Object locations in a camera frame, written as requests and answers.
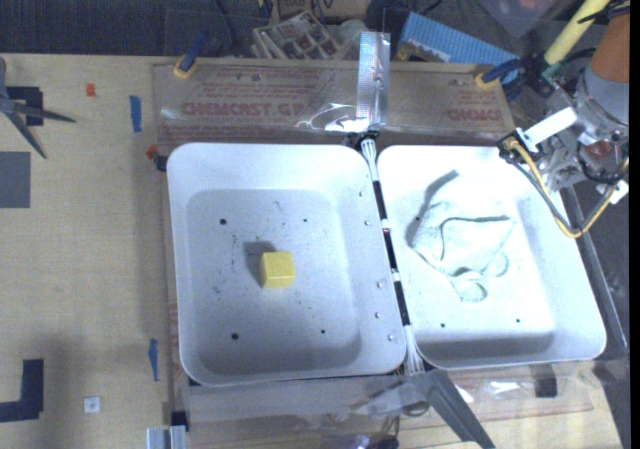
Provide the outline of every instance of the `gray square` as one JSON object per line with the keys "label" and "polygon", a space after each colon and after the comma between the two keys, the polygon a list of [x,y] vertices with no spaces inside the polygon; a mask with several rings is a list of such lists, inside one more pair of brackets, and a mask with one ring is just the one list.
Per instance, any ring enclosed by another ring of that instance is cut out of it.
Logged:
{"label": "gray square", "polygon": [[31,154],[0,152],[0,208],[31,207]]}

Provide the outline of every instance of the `gray metal leg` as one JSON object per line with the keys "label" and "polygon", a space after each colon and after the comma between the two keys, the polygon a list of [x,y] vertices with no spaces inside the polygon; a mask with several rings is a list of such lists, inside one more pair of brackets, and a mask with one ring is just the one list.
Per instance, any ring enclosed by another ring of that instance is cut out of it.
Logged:
{"label": "gray metal leg", "polygon": [[482,449],[494,443],[456,389],[446,371],[434,369],[412,377],[416,388],[463,442],[476,442]]}

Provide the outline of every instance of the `yellow block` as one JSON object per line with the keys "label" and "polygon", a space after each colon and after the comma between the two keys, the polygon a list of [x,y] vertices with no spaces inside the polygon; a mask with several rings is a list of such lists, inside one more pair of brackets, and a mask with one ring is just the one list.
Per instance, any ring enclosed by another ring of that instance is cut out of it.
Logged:
{"label": "yellow block", "polygon": [[285,289],[293,284],[295,276],[291,252],[264,252],[260,257],[260,285],[263,289]]}

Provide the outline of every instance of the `yellow tube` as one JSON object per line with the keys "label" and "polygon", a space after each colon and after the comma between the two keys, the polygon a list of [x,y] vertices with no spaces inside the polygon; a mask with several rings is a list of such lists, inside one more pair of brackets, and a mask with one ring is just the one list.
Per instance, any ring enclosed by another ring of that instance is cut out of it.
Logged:
{"label": "yellow tube", "polygon": [[564,27],[560,35],[555,39],[551,47],[544,54],[544,59],[549,65],[555,65],[573,49],[580,37],[584,34],[593,20],[578,24],[580,19],[604,10],[611,0],[585,0],[580,9]]}

